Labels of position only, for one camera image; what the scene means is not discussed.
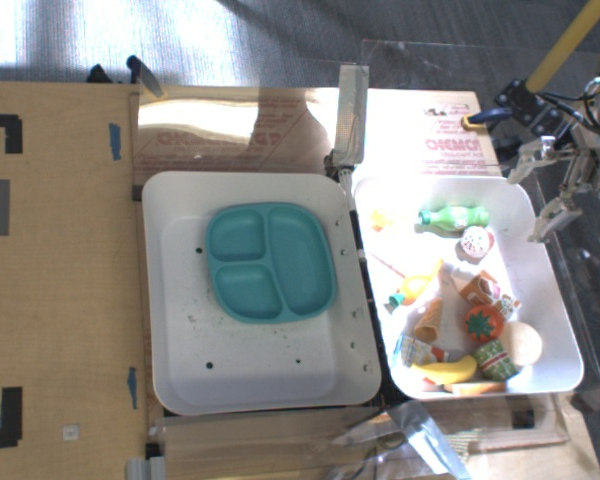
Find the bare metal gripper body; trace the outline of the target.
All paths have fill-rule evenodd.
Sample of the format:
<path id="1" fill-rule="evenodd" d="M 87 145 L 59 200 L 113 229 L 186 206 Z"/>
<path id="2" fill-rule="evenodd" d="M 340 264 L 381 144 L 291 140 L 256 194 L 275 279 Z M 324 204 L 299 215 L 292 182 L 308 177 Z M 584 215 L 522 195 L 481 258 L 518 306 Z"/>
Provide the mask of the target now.
<path id="1" fill-rule="evenodd" d="M 593 132 L 573 132 L 572 137 L 575 192 L 592 192 L 600 199 L 600 135 Z"/>

